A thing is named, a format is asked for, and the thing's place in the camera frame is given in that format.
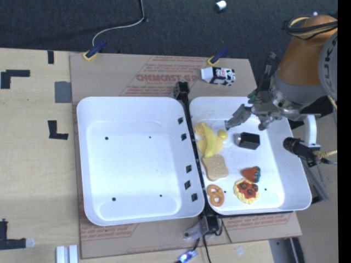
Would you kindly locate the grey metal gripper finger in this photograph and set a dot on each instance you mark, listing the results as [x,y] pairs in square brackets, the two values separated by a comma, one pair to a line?
[238,117]
[266,123]

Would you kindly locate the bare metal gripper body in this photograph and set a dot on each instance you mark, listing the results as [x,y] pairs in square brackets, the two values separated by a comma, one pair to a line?
[270,109]

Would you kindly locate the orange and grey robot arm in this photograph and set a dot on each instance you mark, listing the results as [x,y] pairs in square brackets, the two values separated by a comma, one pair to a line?
[297,62]

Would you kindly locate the white fried egg, yellow yolk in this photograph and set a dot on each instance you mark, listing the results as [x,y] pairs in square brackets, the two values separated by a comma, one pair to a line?
[222,134]

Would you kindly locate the black box with silver cap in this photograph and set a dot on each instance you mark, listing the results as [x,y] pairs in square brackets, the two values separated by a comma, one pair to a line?
[249,140]

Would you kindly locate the yellow banana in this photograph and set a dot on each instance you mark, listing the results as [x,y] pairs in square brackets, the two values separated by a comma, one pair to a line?
[209,141]

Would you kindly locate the white plastic tray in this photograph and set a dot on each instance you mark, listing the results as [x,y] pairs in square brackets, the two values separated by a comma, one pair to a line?
[131,160]
[274,163]

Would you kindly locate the white cow print carton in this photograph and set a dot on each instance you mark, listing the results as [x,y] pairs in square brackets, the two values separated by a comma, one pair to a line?
[219,76]

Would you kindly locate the thin black rod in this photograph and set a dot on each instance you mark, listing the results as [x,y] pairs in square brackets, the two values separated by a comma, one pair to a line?
[192,136]

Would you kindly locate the red strawberry, teal leaves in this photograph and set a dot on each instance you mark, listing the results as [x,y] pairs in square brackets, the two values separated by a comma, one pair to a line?
[250,173]

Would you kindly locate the tan bread slice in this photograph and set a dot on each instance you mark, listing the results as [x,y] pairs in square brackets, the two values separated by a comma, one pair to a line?
[215,168]

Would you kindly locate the yellow spaghetti with meatballs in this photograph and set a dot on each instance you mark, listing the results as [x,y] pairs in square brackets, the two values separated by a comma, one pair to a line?
[246,192]

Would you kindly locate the orange pretzel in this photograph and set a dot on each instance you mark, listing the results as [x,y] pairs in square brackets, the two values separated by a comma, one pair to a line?
[216,200]

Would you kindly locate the small white cylinder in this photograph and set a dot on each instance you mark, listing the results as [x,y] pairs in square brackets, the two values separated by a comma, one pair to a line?
[220,5]

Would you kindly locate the brown cardboard board, red print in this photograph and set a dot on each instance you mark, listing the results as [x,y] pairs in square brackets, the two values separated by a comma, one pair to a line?
[115,75]

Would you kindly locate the black cylinder on white bracket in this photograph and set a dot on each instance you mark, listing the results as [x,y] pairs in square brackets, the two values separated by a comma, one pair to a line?
[297,146]

